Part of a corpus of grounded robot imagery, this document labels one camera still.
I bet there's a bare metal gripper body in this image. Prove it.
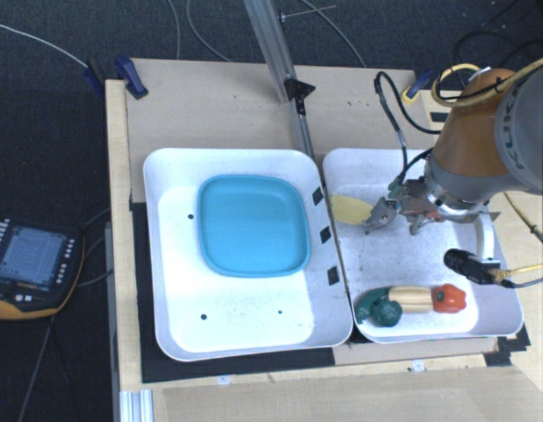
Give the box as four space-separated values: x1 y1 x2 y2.
394 178 491 227

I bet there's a yellow flat slice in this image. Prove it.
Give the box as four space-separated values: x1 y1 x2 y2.
330 194 375 226

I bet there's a white plastic tray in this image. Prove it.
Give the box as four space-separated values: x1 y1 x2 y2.
322 147 525 345
141 147 355 363

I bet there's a beige corn cob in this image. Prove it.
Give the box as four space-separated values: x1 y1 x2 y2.
387 285 433 315

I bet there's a red bell pepper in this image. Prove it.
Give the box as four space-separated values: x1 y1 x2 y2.
431 282 468 315

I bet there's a green broccoli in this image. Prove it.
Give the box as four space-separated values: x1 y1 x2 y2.
353 287 404 328

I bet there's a blue plate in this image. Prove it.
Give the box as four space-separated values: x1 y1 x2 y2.
196 173 312 280

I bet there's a brown cardboard board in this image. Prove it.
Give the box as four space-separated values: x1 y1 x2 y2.
124 57 444 204

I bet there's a black cylinder on white bracket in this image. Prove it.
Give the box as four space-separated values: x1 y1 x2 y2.
443 211 503 286

